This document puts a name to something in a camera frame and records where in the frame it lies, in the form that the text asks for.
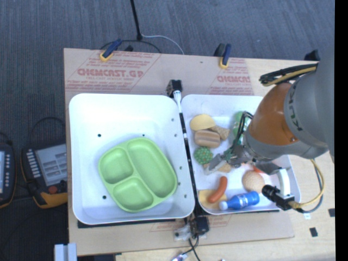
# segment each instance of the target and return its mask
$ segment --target white tray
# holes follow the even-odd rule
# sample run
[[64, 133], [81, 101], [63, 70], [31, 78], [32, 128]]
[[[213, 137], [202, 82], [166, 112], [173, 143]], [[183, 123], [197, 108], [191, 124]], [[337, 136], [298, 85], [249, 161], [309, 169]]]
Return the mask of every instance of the white tray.
[[[88, 225], [184, 218], [195, 205], [194, 193], [175, 102], [161, 95], [79, 94], [69, 104], [72, 152], [72, 204], [76, 218]], [[138, 213], [122, 210], [98, 174], [108, 149], [132, 138], [154, 141], [172, 164], [175, 193]]]
[[[219, 179], [222, 175], [228, 178], [228, 186], [225, 192], [228, 199], [233, 195], [243, 194], [247, 191], [244, 189], [241, 179], [246, 170], [252, 170], [251, 165], [242, 165], [237, 169], [232, 169], [229, 173], [213, 172], [212, 174], [205, 175], [201, 164], [199, 164], [193, 154], [198, 146], [194, 143], [194, 132], [190, 129], [191, 119], [199, 114], [209, 114], [216, 122], [218, 126], [229, 128], [232, 132], [233, 125], [235, 123], [234, 116], [239, 111], [248, 111], [254, 114], [262, 97], [257, 96], [222, 96], [222, 95], [187, 95], [182, 99], [182, 111], [185, 119], [185, 126], [187, 130], [187, 136], [189, 140], [189, 147], [192, 160], [192, 168], [194, 171], [194, 178], [196, 182], [197, 192], [205, 189], [216, 189], [219, 184]], [[233, 134], [231, 133], [229, 138], [221, 143], [218, 148], [212, 149], [212, 153], [215, 156], [218, 153], [222, 153], [228, 149], [233, 142]], [[300, 201], [300, 191], [297, 185], [297, 181], [294, 172], [291, 168], [289, 157], [284, 155], [273, 161], [275, 164], [281, 167], [290, 167], [288, 175], [290, 178], [291, 193], [295, 196], [296, 201]], [[275, 185], [279, 187], [279, 179], [276, 175], [261, 174], [266, 184]], [[223, 215], [231, 213], [242, 212], [262, 212], [279, 210], [279, 208], [265, 196], [260, 194], [260, 202], [255, 206], [249, 206], [241, 210], [218, 210], [207, 209], [203, 205], [201, 207], [209, 214]]]

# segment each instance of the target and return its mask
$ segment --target red button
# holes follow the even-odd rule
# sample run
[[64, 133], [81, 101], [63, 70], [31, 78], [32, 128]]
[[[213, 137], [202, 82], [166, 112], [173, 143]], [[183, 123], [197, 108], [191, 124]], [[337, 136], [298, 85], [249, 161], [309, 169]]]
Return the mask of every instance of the red button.
[[53, 185], [53, 186], [51, 186], [51, 187], [48, 188], [48, 192], [49, 192], [50, 194], [56, 194], [57, 191], [58, 191], [58, 189], [57, 189], [57, 187], [56, 187], [55, 185]]

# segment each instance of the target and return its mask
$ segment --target sausage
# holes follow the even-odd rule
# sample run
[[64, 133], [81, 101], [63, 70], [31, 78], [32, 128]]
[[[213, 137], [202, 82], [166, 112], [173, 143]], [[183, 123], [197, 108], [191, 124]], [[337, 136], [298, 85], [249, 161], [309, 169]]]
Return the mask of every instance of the sausage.
[[208, 202], [215, 203], [216, 201], [218, 201], [221, 198], [221, 196], [225, 193], [226, 188], [227, 188], [227, 177], [221, 176], [219, 187], [212, 195], [208, 197]]

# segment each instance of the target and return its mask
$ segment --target table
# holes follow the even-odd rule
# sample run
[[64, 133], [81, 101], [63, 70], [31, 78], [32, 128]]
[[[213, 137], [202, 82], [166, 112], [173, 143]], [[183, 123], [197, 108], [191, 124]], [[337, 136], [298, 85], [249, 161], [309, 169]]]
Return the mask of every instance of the table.
[[[183, 81], [183, 95], [264, 96], [270, 87], [264, 87], [259, 83], [260, 75], [309, 62], [231, 58], [228, 70], [222, 71], [216, 57], [117, 52], [112, 58], [114, 61], [109, 63], [109, 68], [101, 70], [104, 64], [100, 66], [98, 63], [99, 53], [100, 51], [88, 49], [64, 50], [70, 243], [77, 244], [79, 256], [122, 253], [117, 255], [117, 261], [171, 260], [180, 252], [189, 249], [187, 242], [174, 243], [173, 238], [169, 236], [172, 233], [170, 228], [180, 227], [179, 222], [169, 228], [161, 225], [166, 231], [157, 231], [156, 234], [148, 229], [149, 227], [150, 230], [151, 227], [159, 229], [158, 224], [136, 227], [79, 228], [77, 226], [77, 219], [72, 210], [71, 194], [70, 99], [81, 92], [159, 94], [170, 79]], [[113, 81], [108, 88], [106, 85], [103, 87], [103, 82], [100, 81], [103, 73], [104, 77], [113, 76], [119, 80]], [[301, 202], [307, 202], [319, 192], [313, 166], [309, 160], [296, 156], [290, 156], [290, 161], [300, 187]], [[310, 215], [303, 215], [294, 210], [235, 215], [233, 222], [227, 223], [225, 230], [228, 231], [216, 232], [212, 229], [211, 233], [207, 233], [206, 239], [201, 239], [200, 246], [196, 249], [200, 259], [204, 261], [335, 260], [334, 164], [328, 153], [318, 157], [316, 162], [321, 167], [326, 182], [324, 201], [317, 211]], [[187, 260], [195, 260], [193, 253], [189, 254]]]

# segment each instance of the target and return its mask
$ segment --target yellow cable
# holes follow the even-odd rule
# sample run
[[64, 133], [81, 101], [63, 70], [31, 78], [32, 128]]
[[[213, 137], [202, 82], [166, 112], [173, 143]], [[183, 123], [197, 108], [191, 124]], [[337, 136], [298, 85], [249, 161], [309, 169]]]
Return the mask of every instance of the yellow cable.
[[271, 86], [273, 84], [276, 84], [278, 82], [281, 82], [281, 81], [284, 81], [288, 78], [291, 78], [291, 77], [294, 77], [294, 76], [297, 76], [298, 74], [302, 74], [302, 73], [307, 73], [307, 72], [311, 72], [311, 71], [315, 71], [316, 70], [316, 67], [309, 67], [307, 69], [303, 69], [303, 70], [299, 70], [299, 71], [296, 71], [296, 72], [291, 72], [291, 73], [287, 73], [285, 76], [282, 76], [282, 77], [279, 77], [271, 82], [268, 82], [268, 83], [265, 83], [263, 84], [264, 86]]
[[321, 178], [321, 184], [322, 184], [322, 187], [321, 187], [321, 190], [319, 192], [319, 194], [313, 198], [312, 200], [306, 202], [306, 203], [298, 203], [296, 201], [290, 201], [289, 202], [289, 205], [292, 207], [292, 209], [300, 209], [304, 206], [307, 206], [307, 205], [310, 205], [310, 204], [313, 204], [315, 201], [317, 201], [324, 193], [324, 189], [325, 189], [325, 182], [324, 182], [324, 177], [319, 169], [319, 167], [317, 166], [316, 162], [314, 161], [314, 159], [311, 159], [311, 162], [313, 163], [313, 165], [315, 166], [315, 168], [317, 169], [318, 171], [318, 174]]

